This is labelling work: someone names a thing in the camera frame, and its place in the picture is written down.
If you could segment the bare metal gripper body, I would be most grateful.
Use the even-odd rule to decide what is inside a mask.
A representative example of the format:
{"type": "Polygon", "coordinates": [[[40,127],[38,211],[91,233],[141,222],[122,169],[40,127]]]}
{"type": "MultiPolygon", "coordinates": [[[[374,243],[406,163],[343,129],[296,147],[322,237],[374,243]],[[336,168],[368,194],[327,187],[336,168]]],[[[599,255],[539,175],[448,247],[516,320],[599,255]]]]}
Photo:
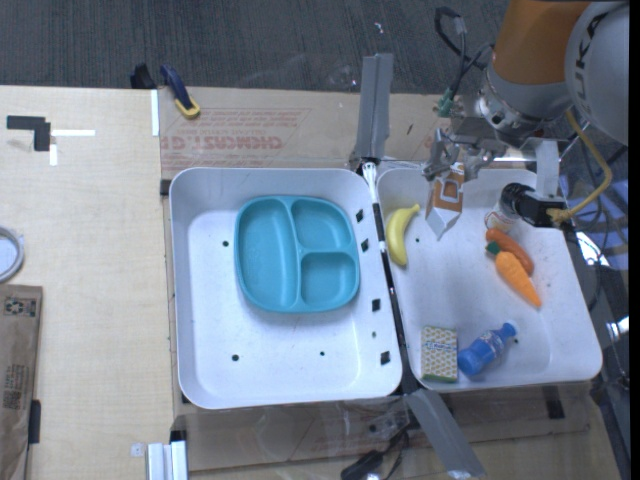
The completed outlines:
{"type": "Polygon", "coordinates": [[[491,86],[474,95],[458,97],[450,113],[450,138],[475,149],[503,154],[508,148],[522,150],[543,120],[518,111],[491,86]]]}

